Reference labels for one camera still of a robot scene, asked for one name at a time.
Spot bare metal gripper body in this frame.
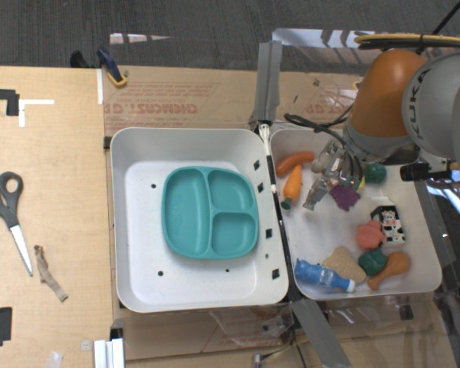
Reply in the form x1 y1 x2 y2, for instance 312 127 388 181
320 140 366 188

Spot green broccoli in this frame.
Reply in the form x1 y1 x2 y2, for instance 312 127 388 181
357 247 389 278
363 162 388 185

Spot grey handled scissors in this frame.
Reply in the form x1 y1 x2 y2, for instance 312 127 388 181
0 171 35 278

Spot crumpled beige strip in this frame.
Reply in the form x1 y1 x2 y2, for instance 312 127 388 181
33 245 70 304

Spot black cylinder on white bracket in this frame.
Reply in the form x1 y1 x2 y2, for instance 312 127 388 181
399 155 459 183

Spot orange carrot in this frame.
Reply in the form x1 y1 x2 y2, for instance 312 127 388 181
280 164 304 211

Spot orange sausage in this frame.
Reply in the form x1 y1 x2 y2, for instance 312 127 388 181
274 151 316 179

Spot teal divided plate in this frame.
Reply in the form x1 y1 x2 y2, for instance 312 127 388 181
161 166 260 261

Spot pink toy food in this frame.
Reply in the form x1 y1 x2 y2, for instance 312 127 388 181
355 220 387 251

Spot white plastic tray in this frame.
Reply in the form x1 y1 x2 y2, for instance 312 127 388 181
110 126 290 314
270 128 443 302

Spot brown cardboard board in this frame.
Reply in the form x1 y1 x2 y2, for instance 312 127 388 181
102 65 445 362

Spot brown chicken drumstick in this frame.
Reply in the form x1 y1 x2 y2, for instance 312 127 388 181
366 251 412 291

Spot blue bottle with white cap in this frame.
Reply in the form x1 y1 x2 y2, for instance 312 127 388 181
294 258 357 294

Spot beige biscuit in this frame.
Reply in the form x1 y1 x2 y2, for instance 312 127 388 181
322 246 368 284

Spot cow print milk carton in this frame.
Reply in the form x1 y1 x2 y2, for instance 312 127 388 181
370 196 407 248

